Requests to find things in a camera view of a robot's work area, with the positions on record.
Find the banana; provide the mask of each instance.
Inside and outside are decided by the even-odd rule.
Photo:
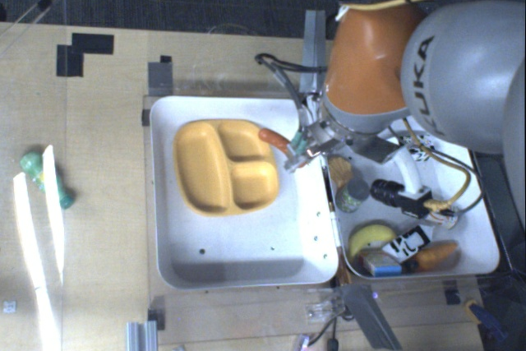
[[[383,224],[371,224],[356,233],[351,233],[348,238],[348,258],[352,261],[365,247],[382,247],[385,243],[396,238],[392,228]]]

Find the small bottle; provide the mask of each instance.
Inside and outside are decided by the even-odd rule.
[[[336,193],[336,206],[343,212],[354,212],[369,197],[369,185],[361,178],[351,178]]]
[[[31,180],[38,186],[38,188],[45,192],[44,188],[44,165],[42,162],[42,155],[38,152],[28,152],[20,160],[20,166],[24,173],[26,173]],[[57,175],[58,199],[60,206],[65,210],[73,205],[74,199],[67,194],[62,180]]]

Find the beige table surface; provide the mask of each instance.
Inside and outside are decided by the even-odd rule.
[[[83,77],[57,78],[56,46],[71,43],[73,32],[114,35],[113,55],[86,54]],[[42,146],[58,137],[57,162],[77,194],[75,205],[64,212],[64,350],[125,349],[126,323],[145,321],[158,296],[167,298],[167,316],[175,310],[183,319],[178,325],[167,320],[167,330],[159,332],[161,350],[184,344],[187,351],[289,351],[297,334],[321,328],[307,323],[305,304],[317,297],[313,288],[181,293],[159,282],[154,265],[149,160],[141,125],[147,63],[172,56],[176,94],[284,97],[253,61],[263,51],[301,62],[302,41],[37,25],[0,58],[0,78],[20,91],[17,99],[9,99],[15,109],[10,118],[21,122],[4,122],[4,130],[18,127],[20,133],[4,136],[2,146],[22,154],[27,145],[17,149],[16,143],[23,134]],[[36,108],[48,110],[42,113],[47,130],[25,126]],[[2,176],[19,171],[18,158],[0,164]],[[7,228],[13,226],[9,188],[2,186],[6,223],[0,225],[0,295],[17,300],[18,307],[16,313],[0,313],[0,349],[39,349],[34,294],[17,232]],[[478,328],[461,306],[446,305],[440,289],[396,288],[398,293],[385,294],[381,307],[404,349],[482,349]],[[459,289],[462,298],[477,297],[472,280],[464,280]],[[342,351],[371,349],[355,321],[339,323],[338,338]],[[324,343],[312,349],[322,350]]]

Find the glass panel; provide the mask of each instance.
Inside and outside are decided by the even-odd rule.
[[[2,349],[62,348],[61,204],[71,203],[53,172],[56,163],[63,177],[67,167],[67,79],[56,74],[67,28],[50,26],[45,36],[33,29],[50,13],[66,24],[66,4],[19,0],[5,5],[8,22],[0,23]]]

